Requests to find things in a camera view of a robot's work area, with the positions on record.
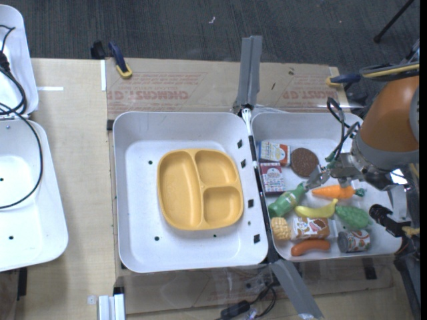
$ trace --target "toy bottle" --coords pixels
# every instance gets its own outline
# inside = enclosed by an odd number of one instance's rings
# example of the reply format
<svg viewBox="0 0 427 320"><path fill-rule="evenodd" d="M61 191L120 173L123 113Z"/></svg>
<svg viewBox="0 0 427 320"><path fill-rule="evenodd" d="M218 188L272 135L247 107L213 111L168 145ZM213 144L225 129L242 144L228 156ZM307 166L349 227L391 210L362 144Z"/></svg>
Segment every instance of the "toy bottle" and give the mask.
<svg viewBox="0 0 427 320"><path fill-rule="evenodd" d="M293 210L300 202L302 195L306 193L303 183L290 191L283 192L272 204L268 205L268 214L270 218L284 217L286 213Z"/></svg>

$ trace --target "brown round object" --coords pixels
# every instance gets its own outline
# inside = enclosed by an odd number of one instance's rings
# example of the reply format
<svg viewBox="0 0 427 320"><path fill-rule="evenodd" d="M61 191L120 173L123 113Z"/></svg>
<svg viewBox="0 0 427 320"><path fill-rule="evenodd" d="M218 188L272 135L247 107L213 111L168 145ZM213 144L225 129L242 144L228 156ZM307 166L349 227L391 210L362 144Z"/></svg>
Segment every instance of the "brown round object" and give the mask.
<svg viewBox="0 0 427 320"><path fill-rule="evenodd" d="M297 148L291 152L291 168L300 177L308 178L317 165L319 159L309 149Z"/></svg>

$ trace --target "tin can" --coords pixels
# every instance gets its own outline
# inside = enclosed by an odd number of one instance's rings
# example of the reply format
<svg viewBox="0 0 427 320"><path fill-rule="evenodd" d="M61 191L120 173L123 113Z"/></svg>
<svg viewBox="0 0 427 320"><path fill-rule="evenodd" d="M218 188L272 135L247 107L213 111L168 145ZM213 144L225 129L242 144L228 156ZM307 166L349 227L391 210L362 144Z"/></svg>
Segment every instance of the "tin can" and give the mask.
<svg viewBox="0 0 427 320"><path fill-rule="evenodd" d="M367 251L371 246L371 239L366 230L341 231L338 234L338 247L342 253Z"/></svg>

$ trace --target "table top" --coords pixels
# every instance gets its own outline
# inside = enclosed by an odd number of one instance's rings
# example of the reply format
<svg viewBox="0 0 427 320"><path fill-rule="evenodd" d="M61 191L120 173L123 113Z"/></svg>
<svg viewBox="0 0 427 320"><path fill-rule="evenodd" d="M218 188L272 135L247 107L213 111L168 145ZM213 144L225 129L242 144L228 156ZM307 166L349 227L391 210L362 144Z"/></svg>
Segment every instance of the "table top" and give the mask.
<svg viewBox="0 0 427 320"><path fill-rule="evenodd" d="M39 108L31 118L47 133L69 244L56 260L28 267L27 294L17 302L16 319L96 319L96 297L112 295L119 271L103 65L101 61L73 59L32 59L32 63ZM211 65L221 67L219 63ZM316 295L324 316L411 319L405 289L391 259L379 266L379 275L384 278L378 279L377 287L366 289L361 285L366 280L355 280L353 290L349 287L345 293ZM129 318L215 319L219 309L133 314ZM287 298L281 299L270 314L274 319L300 319Z"/></svg>

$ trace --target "hot dog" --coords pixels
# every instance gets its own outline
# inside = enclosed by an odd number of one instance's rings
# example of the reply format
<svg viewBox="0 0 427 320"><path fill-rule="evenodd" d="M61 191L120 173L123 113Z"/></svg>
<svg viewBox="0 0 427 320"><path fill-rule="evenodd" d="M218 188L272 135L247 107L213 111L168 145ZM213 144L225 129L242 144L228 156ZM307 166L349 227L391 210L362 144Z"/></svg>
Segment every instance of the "hot dog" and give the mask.
<svg viewBox="0 0 427 320"><path fill-rule="evenodd" d="M301 256L309 250L329 250L331 243L326 239L306 239L291 248L292 256Z"/></svg>

